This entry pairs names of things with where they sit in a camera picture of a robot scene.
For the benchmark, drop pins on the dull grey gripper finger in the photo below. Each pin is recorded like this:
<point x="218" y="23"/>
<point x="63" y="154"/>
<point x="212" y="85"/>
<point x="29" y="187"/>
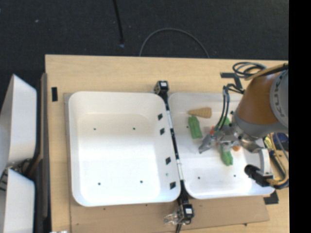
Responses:
<point x="211" y="138"/>
<point x="204" y="147"/>

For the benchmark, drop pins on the tan ice cream cone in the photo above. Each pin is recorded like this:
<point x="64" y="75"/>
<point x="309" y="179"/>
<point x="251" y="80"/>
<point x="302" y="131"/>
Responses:
<point x="201" y="112"/>

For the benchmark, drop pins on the white plastic tray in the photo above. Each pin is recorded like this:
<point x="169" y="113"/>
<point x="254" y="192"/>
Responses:
<point x="116" y="154"/>
<point x="213" y="181"/>

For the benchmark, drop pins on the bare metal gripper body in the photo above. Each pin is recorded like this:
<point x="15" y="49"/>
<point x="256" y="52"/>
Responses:
<point x="248" y="142"/>

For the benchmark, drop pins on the green pea pod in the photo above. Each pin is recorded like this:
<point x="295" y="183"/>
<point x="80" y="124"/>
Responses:
<point x="227" y="157"/>
<point x="195" y="128"/>

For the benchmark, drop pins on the black cylinder on white bracket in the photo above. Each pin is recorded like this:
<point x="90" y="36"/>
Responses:
<point x="258" y="173"/>

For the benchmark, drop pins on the orange carrot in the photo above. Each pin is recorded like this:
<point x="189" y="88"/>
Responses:
<point x="236" y="148"/>

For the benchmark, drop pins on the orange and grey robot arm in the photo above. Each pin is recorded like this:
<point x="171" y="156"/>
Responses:
<point x="257" y="105"/>

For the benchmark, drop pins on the thin black and white rod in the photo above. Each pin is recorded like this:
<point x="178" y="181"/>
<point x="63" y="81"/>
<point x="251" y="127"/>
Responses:
<point x="173" y="139"/>

